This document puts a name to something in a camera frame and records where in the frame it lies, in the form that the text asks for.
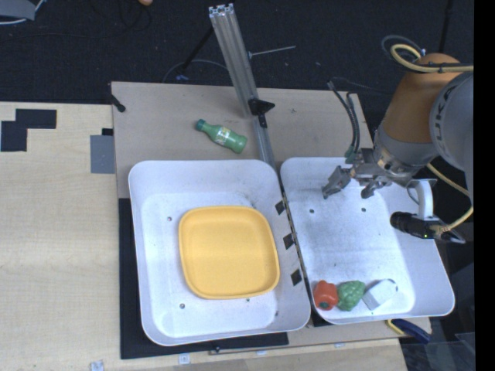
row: bottle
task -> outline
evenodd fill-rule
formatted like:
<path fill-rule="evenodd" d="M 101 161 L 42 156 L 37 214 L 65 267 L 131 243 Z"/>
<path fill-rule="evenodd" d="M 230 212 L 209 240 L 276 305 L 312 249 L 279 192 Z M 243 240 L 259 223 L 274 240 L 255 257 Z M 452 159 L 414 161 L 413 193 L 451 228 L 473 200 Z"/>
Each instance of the bottle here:
<path fill-rule="evenodd" d="M 223 145 L 224 147 L 230 148 L 232 151 L 240 154 L 248 138 L 242 134 L 237 134 L 229 128 L 222 125 L 210 125 L 205 122 L 205 120 L 198 120 L 196 123 L 196 129 L 198 131 L 205 132 L 211 140 L 213 140 L 218 145 Z"/>

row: table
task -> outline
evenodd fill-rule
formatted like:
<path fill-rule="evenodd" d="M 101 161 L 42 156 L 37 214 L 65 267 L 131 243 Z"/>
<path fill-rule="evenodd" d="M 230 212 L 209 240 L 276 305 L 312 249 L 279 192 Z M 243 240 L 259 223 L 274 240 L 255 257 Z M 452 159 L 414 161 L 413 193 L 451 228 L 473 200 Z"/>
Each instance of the table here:
<path fill-rule="evenodd" d="M 124 113 L 110 105 L 0 103 L 0 121 L 14 121 L 16 109 L 56 110 L 55 129 L 28 130 L 26 151 L 0 152 L 3 369 L 102 365 L 105 371 L 151 371 L 176 369 L 183 359 L 120 358 L 118 198 L 126 196 L 126 170 L 137 159 L 232 158 L 232 151 L 193 129 L 182 130 L 181 123 L 191 125 L 198 118 L 228 122 L 249 137 L 251 119 L 236 111 L 232 87 L 113 83 L 112 92 L 127 107 Z M 278 165 L 290 156 L 340 156 L 346 151 L 350 123 L 330 92 L 262 88 L 258 93 L 276 105 L 267 119 Z M 355 102 L 361 144 L 370 146 L 359 100 Z M 160 114 L 167 119 L 157 120 Z M 92 173 L 90 138 L 110 128 L 117 171 Z M 158 139 L 154 143 L 149 140 L 153 133 Z M 257 158 L 255 144 L 248 144 L 239 158 Z M 414 322 L 427 331 L 431 328 L 428 318 Z M 261 351 L 190 353 L 190 365 L 181 369 L 331 365 L 407 370 L 398 336 L 384 322 L 308 325 L 289 332 L 288 338 L 287 346 Z"/>

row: red pepper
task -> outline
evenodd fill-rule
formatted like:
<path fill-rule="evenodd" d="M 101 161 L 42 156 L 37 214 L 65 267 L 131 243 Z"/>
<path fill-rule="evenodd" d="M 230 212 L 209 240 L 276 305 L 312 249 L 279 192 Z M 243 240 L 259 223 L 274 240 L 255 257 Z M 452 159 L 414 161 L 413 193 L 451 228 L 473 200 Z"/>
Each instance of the red pepper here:
<path fill-rule="evenodd" d="M 336 285 L 327 281 L 319 281 L 312 291 L 312 296 L 316 307 L 323 311 L 329 311 L 339 303 Z"/>

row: black clip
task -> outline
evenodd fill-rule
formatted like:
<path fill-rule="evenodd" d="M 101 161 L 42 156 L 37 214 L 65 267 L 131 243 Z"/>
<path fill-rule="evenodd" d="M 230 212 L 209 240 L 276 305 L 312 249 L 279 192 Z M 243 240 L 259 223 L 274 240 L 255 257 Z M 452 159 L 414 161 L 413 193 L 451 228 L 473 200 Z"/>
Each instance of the black clip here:
<path fill-rule="evenodd" d="M 263 128 L 267 128 L 268 126 L 266 124 L 265 113 L 275 107 L 275 104 L 271 102 L 265 102 L 264 100 L 259 100 L 254 97 L 248 100 L 247 103 L 249 104 L 251 114 L 258 116 L 260 126 L 262 126 Z"/>

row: yellow oval plate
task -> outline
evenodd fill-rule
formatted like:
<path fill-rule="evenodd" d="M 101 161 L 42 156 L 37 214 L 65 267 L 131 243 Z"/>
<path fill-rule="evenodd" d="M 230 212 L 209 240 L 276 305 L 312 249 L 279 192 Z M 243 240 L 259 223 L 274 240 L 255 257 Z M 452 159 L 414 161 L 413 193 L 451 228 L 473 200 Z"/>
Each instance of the yellow oval plate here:
<path fill-rule="evenodd" d="M 189 288 L 201 298 L 247 298 L 280 278 L 270 224 L 246 206 L 191 209 L 179 223 L 179 251 Z"/>

